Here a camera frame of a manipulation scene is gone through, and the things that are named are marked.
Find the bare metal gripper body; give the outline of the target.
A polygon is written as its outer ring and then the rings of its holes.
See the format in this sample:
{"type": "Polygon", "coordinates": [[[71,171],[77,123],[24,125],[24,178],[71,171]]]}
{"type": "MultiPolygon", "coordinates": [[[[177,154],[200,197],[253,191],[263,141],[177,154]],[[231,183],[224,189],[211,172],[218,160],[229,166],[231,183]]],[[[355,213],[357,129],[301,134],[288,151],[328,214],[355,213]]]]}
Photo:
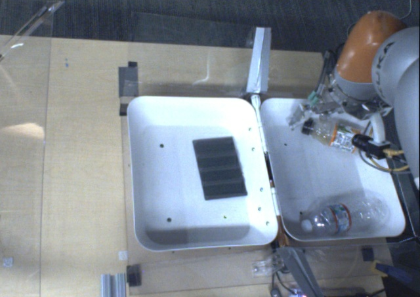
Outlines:
{"type": "Polygon", "coordinates": [[[357,119],[368,119],[374,113],[387,116],[391,112],[391,107],[378,96],[368,100],[357,100],[338,88],[326,88],[322,92],[316,92],[314,107],[323,107],[329,113],[346,113],[357,119]]]}

